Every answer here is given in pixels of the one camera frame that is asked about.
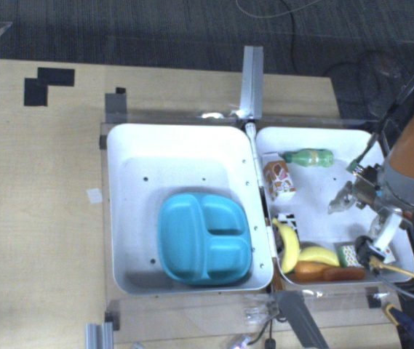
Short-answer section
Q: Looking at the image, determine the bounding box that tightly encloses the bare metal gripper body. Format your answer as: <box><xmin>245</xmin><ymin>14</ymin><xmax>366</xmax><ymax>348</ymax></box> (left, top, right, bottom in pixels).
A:
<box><xmin>351</xmin><ymin>162</ymin><xmax>388</xmax><ymax>210</ymax></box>

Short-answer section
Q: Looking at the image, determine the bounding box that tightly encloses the white plastic tray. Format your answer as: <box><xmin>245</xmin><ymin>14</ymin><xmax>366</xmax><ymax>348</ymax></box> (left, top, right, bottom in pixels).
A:
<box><xmin>106</xmin><ymin>123</ymin><xmax>275</xmax><ymax>297</ymax></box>
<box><xmin>255</xmin><ymin>126</ymin><xmax>414</xmax><ymax>287</ymax></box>

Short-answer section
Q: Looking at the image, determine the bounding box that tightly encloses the green plastic bottle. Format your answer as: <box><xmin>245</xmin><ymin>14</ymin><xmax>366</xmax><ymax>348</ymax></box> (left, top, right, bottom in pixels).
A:
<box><xmin>282</xmin><ymin>148</ymin><xmax>335</xmax><ymax>169</ymax></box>

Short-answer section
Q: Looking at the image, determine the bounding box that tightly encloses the black and white packet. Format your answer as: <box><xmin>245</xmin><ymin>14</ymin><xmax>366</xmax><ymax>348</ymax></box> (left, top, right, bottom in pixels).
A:
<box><xmin>275</xmin><ymin>212</ymin><xmax>298</xmax><ymax>233</ymax></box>

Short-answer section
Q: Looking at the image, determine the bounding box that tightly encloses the green and white carton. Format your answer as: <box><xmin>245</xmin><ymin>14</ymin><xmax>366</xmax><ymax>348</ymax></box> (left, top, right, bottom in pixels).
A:
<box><xmin>337</xmin><ymin>244</ymin><xmax>365</xmax><ymax>269</ymax></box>

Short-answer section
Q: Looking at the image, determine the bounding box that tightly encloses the yellow banana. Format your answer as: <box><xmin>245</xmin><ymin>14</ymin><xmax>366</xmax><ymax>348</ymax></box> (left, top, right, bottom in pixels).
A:
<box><xmin>297</xmin><ymin>245</ymin><xmax>341</xmax><ymax>268</ymax></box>
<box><xmin>271</xmin><ymin>217</ymin><xmax>301</xmax><ymax>274</ymax></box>

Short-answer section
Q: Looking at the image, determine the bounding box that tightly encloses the orange and white carton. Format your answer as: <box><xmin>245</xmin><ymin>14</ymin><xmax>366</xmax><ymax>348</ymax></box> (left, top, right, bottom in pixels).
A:
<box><xmin>261</xmin><ymin>152</ymin><xmax>297</xmax><ymax>202</ymax></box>

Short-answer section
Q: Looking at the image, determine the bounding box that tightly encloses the brown sausage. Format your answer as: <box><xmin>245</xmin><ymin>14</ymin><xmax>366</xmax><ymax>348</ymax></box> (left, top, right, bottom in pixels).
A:
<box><xmin>322</xmin><ymin>266</ymin><xmax>366</xmax><ymax>282</ymax></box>

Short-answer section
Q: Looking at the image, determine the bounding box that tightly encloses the orange carrot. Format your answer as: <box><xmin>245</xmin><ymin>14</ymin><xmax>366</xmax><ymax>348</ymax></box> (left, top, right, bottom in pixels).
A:
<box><xmin>293</xmin><ymin>261</ymin><xmax>333</xmax><ymax>283</ymax></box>

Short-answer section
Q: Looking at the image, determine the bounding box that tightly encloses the blue divided plate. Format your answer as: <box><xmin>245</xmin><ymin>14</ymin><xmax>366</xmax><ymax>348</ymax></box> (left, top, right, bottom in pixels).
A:
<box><xmin>156</xmin><ymin>192</ymin><xmax>253</xmax><ymax>287</ymax></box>

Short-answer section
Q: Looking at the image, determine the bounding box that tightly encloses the pale wood board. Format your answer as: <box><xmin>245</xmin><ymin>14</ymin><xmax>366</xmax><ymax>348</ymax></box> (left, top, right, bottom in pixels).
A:
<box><xmin>0</xmin><ymin>58</ymin><xmax>405</xmax><ymax>349</ymax></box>

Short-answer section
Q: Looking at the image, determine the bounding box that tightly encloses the black cylinder on white bracket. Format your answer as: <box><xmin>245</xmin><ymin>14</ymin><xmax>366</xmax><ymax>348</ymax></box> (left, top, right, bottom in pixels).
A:
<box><xmin>354</xmin><ymin>212</ymin><xmax>402</xmax><ymax>269</ymax></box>

